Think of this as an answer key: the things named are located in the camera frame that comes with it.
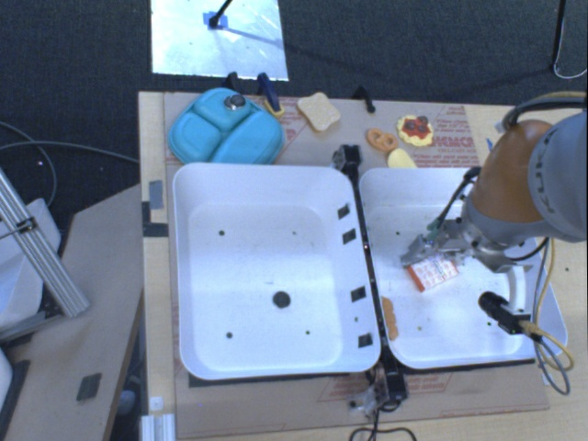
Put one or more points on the brown cardboard board red print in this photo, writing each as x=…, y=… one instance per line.
x=321, y=398

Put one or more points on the black cylinder on white bracket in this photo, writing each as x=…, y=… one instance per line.
x=498, y=308

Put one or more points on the black round disc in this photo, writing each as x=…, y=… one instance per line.
x=281, y=300

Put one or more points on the orange toy pretzel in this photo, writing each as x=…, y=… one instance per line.
x=381, y=139

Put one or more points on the thin black rod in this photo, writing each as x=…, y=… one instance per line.
x=367, y=251

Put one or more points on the white plastic tray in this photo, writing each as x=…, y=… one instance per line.
x=262, y=269
x=450, y=329

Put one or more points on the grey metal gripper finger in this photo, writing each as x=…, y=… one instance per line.
x=410, y=257
x=421, y=244

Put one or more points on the yellow and red toy pizza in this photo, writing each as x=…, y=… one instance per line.
x=414, y=130

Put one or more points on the orange and white packet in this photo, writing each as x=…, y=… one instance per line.
x=432, y=276

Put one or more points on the orange toy sausage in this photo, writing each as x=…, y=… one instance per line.
x=391, y=320

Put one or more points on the blue divided plate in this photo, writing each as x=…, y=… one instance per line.
x=220, y=136

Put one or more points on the yellow toy chip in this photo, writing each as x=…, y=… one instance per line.
x=400, y=159

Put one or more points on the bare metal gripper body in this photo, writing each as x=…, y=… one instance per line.
x=464, y=239

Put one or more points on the beige toy bread slice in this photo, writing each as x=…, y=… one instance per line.
x=319, y=112

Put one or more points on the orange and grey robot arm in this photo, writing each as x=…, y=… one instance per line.
x=514, y=186

